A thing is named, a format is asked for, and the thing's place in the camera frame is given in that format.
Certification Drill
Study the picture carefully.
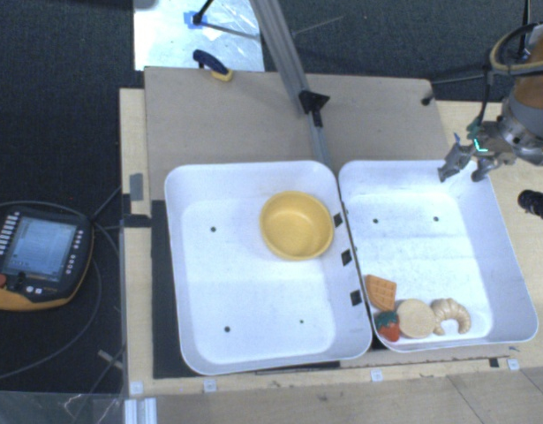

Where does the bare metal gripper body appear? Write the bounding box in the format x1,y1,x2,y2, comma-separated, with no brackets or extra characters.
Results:
470,119,543,168

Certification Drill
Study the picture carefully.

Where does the white plastic tray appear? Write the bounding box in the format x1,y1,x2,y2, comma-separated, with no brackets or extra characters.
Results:
337,159,539,353
163,160,373,376

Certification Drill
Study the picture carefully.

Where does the beige toy croissant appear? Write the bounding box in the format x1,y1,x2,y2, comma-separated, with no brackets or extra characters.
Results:
430,297,473,337

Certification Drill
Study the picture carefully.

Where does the orange toy waffle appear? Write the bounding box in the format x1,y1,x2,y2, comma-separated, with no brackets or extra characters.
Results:
364,274,398,313

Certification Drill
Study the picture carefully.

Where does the beige round toy biscuit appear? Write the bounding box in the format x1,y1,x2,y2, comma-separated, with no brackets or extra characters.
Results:
395,298,437,340

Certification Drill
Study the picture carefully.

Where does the yellow bowl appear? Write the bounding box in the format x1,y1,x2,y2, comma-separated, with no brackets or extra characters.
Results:
258,190,336,262

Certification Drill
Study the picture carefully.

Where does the red toy strawberry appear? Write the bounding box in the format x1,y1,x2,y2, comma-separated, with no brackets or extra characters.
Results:
373,310,402,343

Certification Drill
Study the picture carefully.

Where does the brown cardboard board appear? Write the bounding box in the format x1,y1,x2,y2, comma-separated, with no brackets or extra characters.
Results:
143,65,511,370

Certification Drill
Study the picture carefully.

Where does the black cylinder on white bracket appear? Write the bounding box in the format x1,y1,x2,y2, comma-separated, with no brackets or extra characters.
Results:
517,188,543,225

